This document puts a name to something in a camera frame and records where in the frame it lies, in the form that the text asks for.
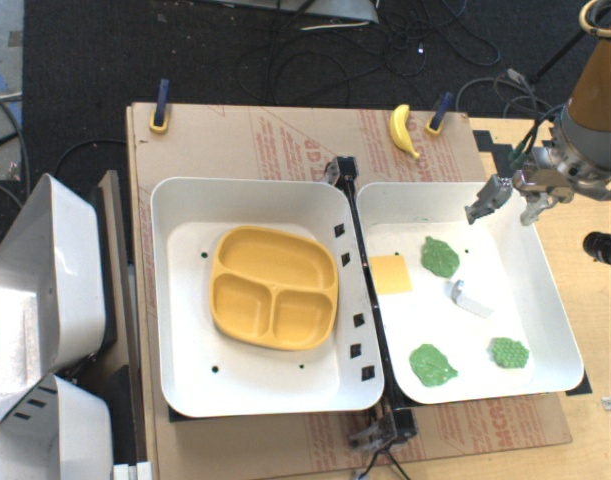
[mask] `green food piece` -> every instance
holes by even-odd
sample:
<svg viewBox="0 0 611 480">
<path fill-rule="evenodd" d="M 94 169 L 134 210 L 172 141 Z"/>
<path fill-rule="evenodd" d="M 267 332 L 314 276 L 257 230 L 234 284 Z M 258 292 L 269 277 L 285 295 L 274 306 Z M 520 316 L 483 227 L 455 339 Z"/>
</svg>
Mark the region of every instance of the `green food piece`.
<svg viewBox="0 0 611 480">
<path fill-rule="evenodd" d="M 421 263 L 423 266 L 440 277 L 452 277 L 461 264 L 456 254 L 447 243 L 434 240 L 431 236 L 425 237 L 421 248 Z"/>
<path fill-rule="evenodd" d="M 494 338 L 492 357 L 502 368 L 525 368 L 529 359 L 529 350 L 520 341 L 513 341 L 510 338 Z"/>
<path fill-rule="evenodd" d="M 410 354 L 409 364 L 427 387 L 440 386 L 458 375 L 441 351 L 427 343 Z"/>
</svg>

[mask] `white tray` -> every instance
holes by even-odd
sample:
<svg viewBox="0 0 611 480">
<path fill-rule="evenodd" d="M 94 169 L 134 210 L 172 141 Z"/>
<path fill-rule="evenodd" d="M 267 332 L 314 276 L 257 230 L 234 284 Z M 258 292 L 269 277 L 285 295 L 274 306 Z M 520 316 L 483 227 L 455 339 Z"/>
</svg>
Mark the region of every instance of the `white tray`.
<svg viewBox="0 0 611 480">
<path fill-rule="evenodd" d="M 378 402 L 384 379 L 376 329 L 341 191 L 314 182 L 172 178 L 153 191 L 151 211 L 162 388 L 175 411 L 188 417 L 353 411 Z M 268 349 L 215 327 L 211 258 L 220 237 L 244 224 L 316 239 L 336 258 L 338 313 L 322 345 Z M 344 232 L 336 237 L 339 225 Z"/>
<path fill-rule="evenodd" d="M 583 378 L 583 363 L 534 226 L 519 215 L 516 194 L 495 214 L 469 225 L 478 183 L 375 183 L 357 196 L 368 256 L 399 253 L 412 291 L 380 295 L 387 345 L 396 382 L 424 403 L 564 391 Z M 425 237 L 447 242 L 460 266 L 447 280 L 421 264 Z M 450 298 L 453 283 L 493 309 L 482 318 Z M 520 340 L 530 350 L 524 369 L 503 369 L 488 350 L 495 337 Z M 423 343 L 436 346 L 458 376 L 426 387 L 409 356 Z"/>
</svg>

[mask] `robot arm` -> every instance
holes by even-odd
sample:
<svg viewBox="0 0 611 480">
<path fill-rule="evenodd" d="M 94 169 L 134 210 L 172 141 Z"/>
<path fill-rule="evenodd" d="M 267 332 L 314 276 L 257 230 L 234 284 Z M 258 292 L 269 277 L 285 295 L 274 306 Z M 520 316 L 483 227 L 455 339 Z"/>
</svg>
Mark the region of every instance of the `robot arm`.
<svg viewBox="0 0 611 480">
<path fill-rule="evenodd" d="M 558 203 L 570 203 L 575 194 L 611 200 L 611 26 L 599 28 L 594 18 L 607 6 L 611 0 L 592 0 L 581 10 L 581 28 L 598 37 L 598 45 L 568 101 L 537 119 L 531 142 L 528 134 L 514 150 L 517 170 L 511 180 L 492 177 L 478 200 L 466 207 L 470 224 L 504 204 L 508 182 L 527 201 L 524 225 Z M 536 130 L 551 117 L 551 145 L 532 147 Z"/>
</svg>

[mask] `banana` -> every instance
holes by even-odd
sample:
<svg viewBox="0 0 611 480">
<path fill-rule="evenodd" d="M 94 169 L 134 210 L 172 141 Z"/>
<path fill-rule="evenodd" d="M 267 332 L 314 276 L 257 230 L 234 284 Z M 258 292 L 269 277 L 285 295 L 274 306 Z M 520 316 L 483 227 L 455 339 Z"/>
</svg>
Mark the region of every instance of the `banana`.
<svg viewBox="0 0 611 480">
<path fill-rule="evenodd" d="M 421 155 L 414 149 L 412 138 L 407 132 L 406 123 L 408 117 L 409 105 L 399 105 L 396 107 L 389 118 L 389 131 L 396 147 L 407 151 L 414 160 L 417 160 Z"/>
</svg>

